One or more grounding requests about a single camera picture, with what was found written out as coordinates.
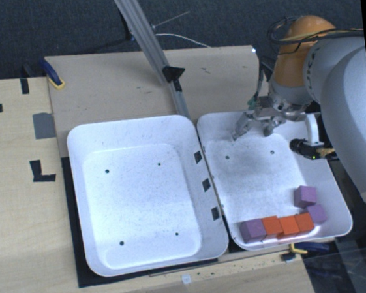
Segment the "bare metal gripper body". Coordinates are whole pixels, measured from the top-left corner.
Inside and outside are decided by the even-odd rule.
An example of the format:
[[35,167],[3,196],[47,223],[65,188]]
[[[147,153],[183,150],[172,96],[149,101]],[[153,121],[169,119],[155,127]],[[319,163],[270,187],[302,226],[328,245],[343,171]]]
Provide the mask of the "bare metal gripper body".
[[257,121],[283,119],[298,121],[305,115],[306,104],[294,104],[280,96],[261,96],[250,104],[247,114]]

